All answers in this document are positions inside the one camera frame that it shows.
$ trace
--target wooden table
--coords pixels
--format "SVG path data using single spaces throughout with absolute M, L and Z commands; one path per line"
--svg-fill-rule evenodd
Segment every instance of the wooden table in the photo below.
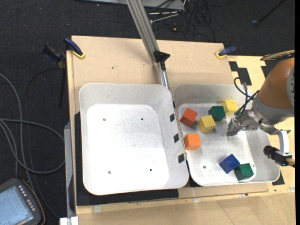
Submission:
M 73 170 L 75 171 L 74 115 L 80 111 L 79 90 L 87 83 L 159 83 L 140 39 L 72 36 L 86 53 L 79 59 L 67 52 L 67 78 Z M 170 53 L 166 69 L 170 90 L 180 84 L 233 84 L 236 72 L 229 61 L 247 68 L 252 91 L 260 89 L 264 76 L 261 57 L 227 56 L 217 59 L 223 44 L 157 41 L 161 51 Z M 277 126 L 292 129 L 290 152 L 294 157 L 294 118 Z M 269 136 L 279 148 L 277 137 Z M 124 202 L 98 206 L 75 206 L 81 224 L 295 224 L 295 169 L 280 168 L 285 184 L 238 184 L 179 189 L 178 199 Z

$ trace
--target screen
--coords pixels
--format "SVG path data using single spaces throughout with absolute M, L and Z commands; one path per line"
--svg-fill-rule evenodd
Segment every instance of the screen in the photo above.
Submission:
M 0 225 L 22 225 L 33 219 L 16 186 L 0 193 Z

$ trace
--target black bracket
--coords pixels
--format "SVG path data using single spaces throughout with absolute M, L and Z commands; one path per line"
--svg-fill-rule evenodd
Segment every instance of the black bracket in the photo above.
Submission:
M 165 71 L 165 61 L 170 57 L 170 54 L 165 52 L 155 51 L 154 57 L 157 63 L 160 62 L 161 69 Z

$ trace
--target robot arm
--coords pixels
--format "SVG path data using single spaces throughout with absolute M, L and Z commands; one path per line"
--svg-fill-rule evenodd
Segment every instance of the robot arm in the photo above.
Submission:
M 267 146 L 263 152 L 279 165 L 293 167 L 294 161 L 288 152 L 287 133 L 290 131 L 278 130 L 274 126 L 294 117 L 294 63 L 294 57 L 284 59 L 271 70 L 254 97 L 251 109 L 237 111 L 226 132 L 227 136 L 234 136 L 239 131 L 261 129 L 270 135 L 278 135 L 280 150 Z

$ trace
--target green cube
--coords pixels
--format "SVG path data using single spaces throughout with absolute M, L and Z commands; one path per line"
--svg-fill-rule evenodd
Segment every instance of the green cube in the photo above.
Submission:
M 208 114 L 211 115 L 216 122 L 221 121 L 226 116 L 223 106 L 212 106 Z
M 234 173 L 238 181 L 251 178 L 254 175 L 251 165 L 249 163 L 238 165 L 234 169 Z

